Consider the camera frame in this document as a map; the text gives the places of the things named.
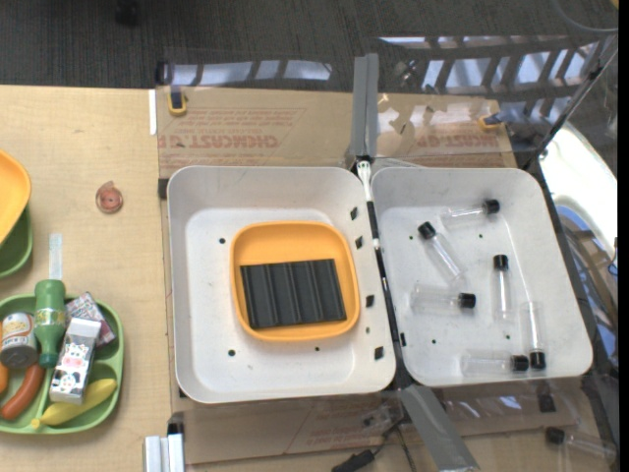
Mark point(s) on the orange square plate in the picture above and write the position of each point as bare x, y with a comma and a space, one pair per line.
295, 239

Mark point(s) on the black ribbed rack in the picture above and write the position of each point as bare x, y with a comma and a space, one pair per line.
292, 293

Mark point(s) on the brown cardboard board red print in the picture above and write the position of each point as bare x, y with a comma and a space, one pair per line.
275, 131

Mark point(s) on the clear bottle black cap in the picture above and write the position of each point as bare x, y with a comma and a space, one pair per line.
580, 443
501, 288
533, 332
491, 364
442, 253
467, 213
437, 299

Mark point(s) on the white plastic tray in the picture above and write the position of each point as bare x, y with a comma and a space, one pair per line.
432, 322
206, 312

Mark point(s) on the pink doughnut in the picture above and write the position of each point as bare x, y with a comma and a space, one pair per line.
109, 197

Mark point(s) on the pink and white packet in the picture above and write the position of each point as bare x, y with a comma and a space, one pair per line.
91, 308

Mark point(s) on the green divided plate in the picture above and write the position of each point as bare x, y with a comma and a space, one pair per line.
109, 362

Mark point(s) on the white cow print carton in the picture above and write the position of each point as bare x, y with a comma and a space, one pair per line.
74, 362

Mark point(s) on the green bottle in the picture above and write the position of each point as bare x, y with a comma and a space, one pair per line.
49, 312

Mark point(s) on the yellow banana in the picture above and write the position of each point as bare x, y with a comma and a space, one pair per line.
78, 403

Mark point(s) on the small orange label can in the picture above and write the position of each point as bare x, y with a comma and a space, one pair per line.
17, 339

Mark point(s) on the orange sausage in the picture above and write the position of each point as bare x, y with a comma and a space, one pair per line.
24, 394

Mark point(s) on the orange carrot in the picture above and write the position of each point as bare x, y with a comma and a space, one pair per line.
2, 376

